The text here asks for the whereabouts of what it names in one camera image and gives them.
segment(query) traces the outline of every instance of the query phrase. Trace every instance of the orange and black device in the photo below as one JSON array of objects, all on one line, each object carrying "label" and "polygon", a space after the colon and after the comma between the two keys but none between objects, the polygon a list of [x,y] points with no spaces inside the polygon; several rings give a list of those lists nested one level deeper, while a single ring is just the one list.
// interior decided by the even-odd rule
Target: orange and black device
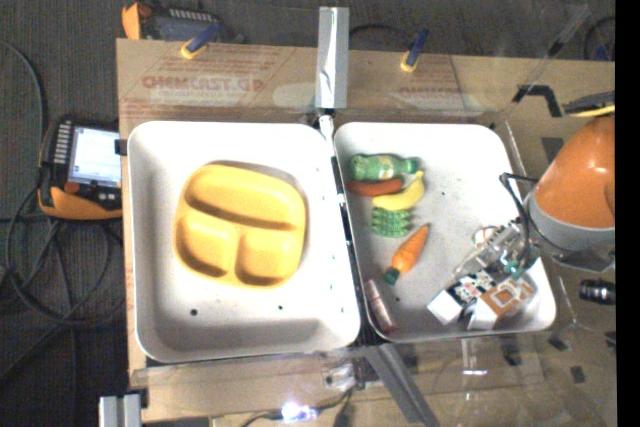
[{"label": "orange and black device", "polygon": [[64,117],[40,150],[38,202],[50,216],[96,221],[122,216],[116,127]]}]

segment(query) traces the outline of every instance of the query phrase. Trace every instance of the blue and yellow clamp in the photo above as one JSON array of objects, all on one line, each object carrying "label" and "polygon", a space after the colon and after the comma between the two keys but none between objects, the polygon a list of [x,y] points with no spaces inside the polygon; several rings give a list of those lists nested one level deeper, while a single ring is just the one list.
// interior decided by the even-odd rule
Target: blue and yellow clamp
[{"label": "blue and yellow clamp", "polygon": [[415,37],[409,46],[409,50],[404,54],[404,57],[400,62],[400,68],[403,71],[411,73],[417,68],[418,57],[420,57],[420,52],[422,52],[422,47],[424,47],[424,42],[427,40],[428,35],[429,31],[427,29],[422,29]]},{"label": "blue and yellow clamp", "polygon": [[187,59],[193,59],[207,47],[207,43],[209,41],[214,40],[218,34],[220,34],[221,30],[222,25],[220,25],[219,22],[212,23],[206,29],[198,33],[194,38],[182,45],[180,53]]}]

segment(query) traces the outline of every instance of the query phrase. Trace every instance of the divided yellow plate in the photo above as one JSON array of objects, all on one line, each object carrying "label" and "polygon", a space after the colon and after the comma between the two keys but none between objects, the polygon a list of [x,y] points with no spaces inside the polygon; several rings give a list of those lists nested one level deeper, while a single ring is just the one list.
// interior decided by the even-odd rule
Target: divided yellow plate
[{"label": "divided yellow plate", "polygon": [[305,202],[291,184],[208,164],[182,189],[173,249],[201,275],[242,287],[276,287],[298,268],[305,227]]}]

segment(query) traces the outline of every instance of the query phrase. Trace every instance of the device screen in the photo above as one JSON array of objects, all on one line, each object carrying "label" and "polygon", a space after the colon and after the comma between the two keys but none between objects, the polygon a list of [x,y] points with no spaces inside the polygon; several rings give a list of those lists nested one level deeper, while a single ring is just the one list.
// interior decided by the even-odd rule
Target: device screen
[{"label": "device screen", "polygon": [[69,181],[119,186],[122,180],[120,156],[115,152],[118,132],[76,126],[73,130]]}]

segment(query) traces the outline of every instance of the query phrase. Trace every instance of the floor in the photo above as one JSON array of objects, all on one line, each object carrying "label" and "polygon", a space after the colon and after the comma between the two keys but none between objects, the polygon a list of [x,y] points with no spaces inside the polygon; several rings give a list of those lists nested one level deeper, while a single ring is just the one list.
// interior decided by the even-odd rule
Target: floor
[{"label": "floor", "polygon": [[[28,272],[49,230],[59,230],[30,289],[47,311],[18,301],[9,278],[0,288],[2,425],[97,425],[99,397],[127,391],[120,223],[52,228],[33,199],[14,226],[11,219],[35,184],[49,121],[69,113],[101,122],[118,117],[115,40],[124,37],[121,9],[133,1],[0,0],[0,243],[7,245],[11,231],[10,268]],[[352,48],[404,49],[427,28],[429,53],[543,58],[562,37],[560,58],[615,60],[616,0],[200,1],[247,43],[314,46],[317,8],[335,5],[349,7]],[[71,330],[65,312],[85,295],[74,318],[88,322]]]}]

